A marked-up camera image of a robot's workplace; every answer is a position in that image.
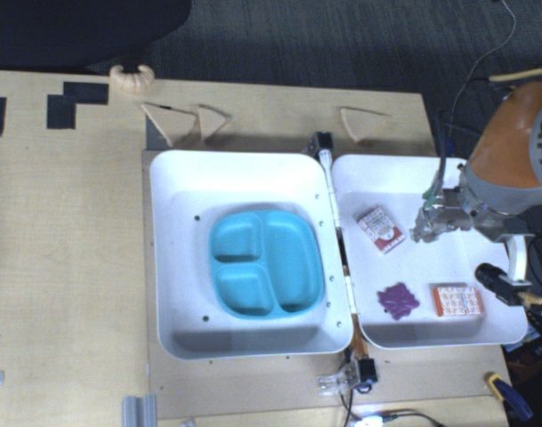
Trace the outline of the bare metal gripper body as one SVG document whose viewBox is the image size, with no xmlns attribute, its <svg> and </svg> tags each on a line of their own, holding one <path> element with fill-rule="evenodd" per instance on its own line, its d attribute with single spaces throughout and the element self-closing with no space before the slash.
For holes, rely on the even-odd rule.
<svg viewBox="0 0 542 427">
<path fill-rule="evenodd" d="M 476 230 L 491 242 L 501 242 L 512 236 L 531 236 L 527 223 L 517 215 L 499 213 L 482 203 L 469 189 L 429 189 L 423 194 L 423 204 L 416 225 L 441 225 L 443 233 L 456 230 Z"/>
</svg>

